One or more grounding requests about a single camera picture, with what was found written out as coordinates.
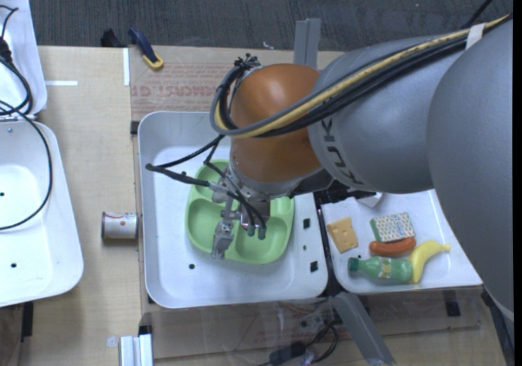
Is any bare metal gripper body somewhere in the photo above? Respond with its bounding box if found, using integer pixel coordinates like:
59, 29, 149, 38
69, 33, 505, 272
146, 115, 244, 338
222, 184, 272, 232

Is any green divided plate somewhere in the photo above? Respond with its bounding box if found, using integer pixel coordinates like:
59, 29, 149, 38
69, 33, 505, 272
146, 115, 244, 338
184, 159, 296, 266

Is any white plastic tray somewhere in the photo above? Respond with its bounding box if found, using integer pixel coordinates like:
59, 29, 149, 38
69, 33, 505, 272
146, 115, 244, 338
320, 188, 484, 297
137, 111, 330, 310

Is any thin black rod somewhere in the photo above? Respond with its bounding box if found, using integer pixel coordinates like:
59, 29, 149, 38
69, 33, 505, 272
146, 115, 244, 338
316, 197, 332, 297

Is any yellow cheese slice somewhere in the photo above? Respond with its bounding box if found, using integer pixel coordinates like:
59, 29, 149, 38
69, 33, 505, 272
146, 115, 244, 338
325, 216, 360, 255

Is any white and orange can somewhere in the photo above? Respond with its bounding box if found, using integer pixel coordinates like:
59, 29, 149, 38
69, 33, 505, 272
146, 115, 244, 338
100, 210, 139, 240

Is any green plastic bottle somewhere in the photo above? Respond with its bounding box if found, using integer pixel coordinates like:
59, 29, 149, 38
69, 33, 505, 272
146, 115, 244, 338
347, 255, 414, 286

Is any orange-red sausage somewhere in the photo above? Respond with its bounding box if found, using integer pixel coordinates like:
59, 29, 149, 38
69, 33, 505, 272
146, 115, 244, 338
368, 236, 418, 258

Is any yellow banana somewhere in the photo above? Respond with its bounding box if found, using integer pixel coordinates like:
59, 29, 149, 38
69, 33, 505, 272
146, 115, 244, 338
408, 240, 452, 285

